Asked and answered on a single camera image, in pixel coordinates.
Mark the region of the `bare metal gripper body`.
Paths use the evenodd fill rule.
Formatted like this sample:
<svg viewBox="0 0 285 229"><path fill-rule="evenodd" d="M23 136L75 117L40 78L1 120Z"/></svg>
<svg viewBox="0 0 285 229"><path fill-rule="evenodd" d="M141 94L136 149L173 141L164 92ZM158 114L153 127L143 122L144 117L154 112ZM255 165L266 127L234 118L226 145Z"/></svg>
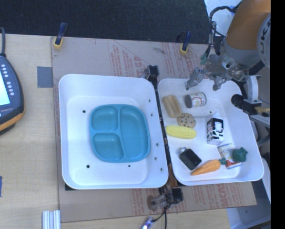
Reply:
<svg viewBox="0 0 285 229"><path fill-rule="evenodd" d="M220 76L226 79L242 81L245 77L245 65L239 54L211 54L205 63L204 73L208 77Z"/></svg>

